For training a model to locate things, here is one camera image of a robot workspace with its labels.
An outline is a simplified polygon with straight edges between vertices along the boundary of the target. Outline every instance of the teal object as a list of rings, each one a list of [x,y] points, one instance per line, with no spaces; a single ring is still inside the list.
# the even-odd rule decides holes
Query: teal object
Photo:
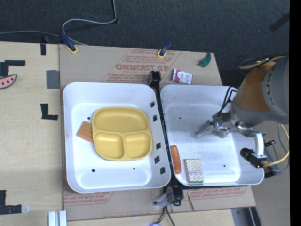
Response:
[[[206,67],[211,60],[211,54],[208,52],[206,58],[202,59],[201,62],[199,62],[199,66]]]

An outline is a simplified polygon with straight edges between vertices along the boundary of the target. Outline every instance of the brown cylinder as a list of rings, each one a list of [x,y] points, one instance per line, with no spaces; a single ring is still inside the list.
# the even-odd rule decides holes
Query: brown cylinder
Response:
[[[264,76],[274,64],[275,62],[267,62],[247,74],[235,96],[237,106],[254,112],[270,110],[263,97],[262,82]]]

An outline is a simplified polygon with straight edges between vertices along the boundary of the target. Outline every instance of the light wood surface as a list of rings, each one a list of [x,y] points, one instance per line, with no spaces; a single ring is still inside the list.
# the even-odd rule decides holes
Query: light wood surface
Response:
[[[59,70],[58,45],[0,42],[0,61],[25,60],[25,67],[9,68],[17,80],[0,90],[0,190],[6,190],[7,205],[29,205],[30,211],[1,215],[0,225],[47,225],[47,213],[63,209],[60,89],[47,89],[46,71]],[[49,114],[58,120],[42,120],[40,104],[49,104]],[[181,225],[234,225],[230,210],[174,213]],[[70,226],[148,226],[158,215],[68,222]],[[171,225],[167,216],[162,226]]]

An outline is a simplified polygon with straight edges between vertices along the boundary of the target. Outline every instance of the white container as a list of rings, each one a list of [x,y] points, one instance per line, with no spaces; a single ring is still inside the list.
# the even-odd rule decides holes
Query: white container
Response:
[[[135,161],[109,161],[92,142],[76,134],[83,121],[92,123],[104,107],[142,110],[149,118],[153,149]],[[63,91],[66,169],[69,186],[79,193],[164,187],[171,178],[156,95],[143,84],[75,82]]]
[[[244,147],[255,151],[253,137],[238,132],[220,138],[212,132],[195,138],[193,133],[217,113],[228,87],[201,85],[166,85],[161,90],[162,107],[169,146],[176,145],[181,158],[177,180],[186,186],[242,186],[259,184],[263,169],[257,169],[240,156]],[[204,182],[189,185],[184,159],[200,159]]]

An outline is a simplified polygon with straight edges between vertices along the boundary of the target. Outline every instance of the cardboard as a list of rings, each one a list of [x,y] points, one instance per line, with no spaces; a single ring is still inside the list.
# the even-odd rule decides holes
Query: cardboard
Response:
[[[145,83],[150,71],[161,72],[161,88],[171,81],[175,68],[193,75],[192,84],[222,85],[214,54],[208,66],[199,66],[207,53],[168,51],[164,59],[157,57],[157,50],[78,45],[73,55],[59,46],[60,85],[62,111],[62,145],[64,151],[63,89],[72,82],[120,82]],[[67,218],[72,220],[116,218],[124,216],[160,214],[154,207],[154,198],[162,195],[162,188],[79,194],[72,191],[66,179],[63,186],[63,205]],[[219,187],[184,190],[180,206],[172,206],[171,212],[229,209],[254,206],[250,186]]]

